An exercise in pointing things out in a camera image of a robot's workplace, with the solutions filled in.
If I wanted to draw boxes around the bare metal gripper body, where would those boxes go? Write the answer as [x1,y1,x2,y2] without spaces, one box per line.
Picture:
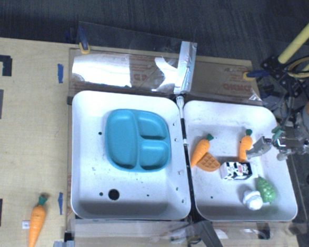
[270,127,309,159]

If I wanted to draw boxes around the orange carrot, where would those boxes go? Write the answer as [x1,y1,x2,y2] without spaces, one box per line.
[237,128,254,164]
[27,192,49,247]
[190,132,215,170]

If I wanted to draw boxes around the black and white milk carton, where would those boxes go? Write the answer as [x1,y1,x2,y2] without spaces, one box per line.
[218,159,254,183]

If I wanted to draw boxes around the green grapes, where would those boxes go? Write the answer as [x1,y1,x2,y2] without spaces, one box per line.
[254,176,278,205]

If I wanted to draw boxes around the orange waffle biscuit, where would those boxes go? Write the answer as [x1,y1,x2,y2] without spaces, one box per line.
[195,151,222,174]

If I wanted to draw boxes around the white round toy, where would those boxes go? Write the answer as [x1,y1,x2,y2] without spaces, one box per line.
[242,189,265,211]

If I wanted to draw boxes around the white plastic tray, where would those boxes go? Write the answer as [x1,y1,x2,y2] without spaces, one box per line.
[64,89,200,227]
[175,98,305,229]

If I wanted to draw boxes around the brown cardboard board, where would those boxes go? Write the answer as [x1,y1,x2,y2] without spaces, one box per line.
[55,44,309,247]

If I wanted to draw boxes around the blue divided plate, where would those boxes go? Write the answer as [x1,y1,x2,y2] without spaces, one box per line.
[102,107,175,175]

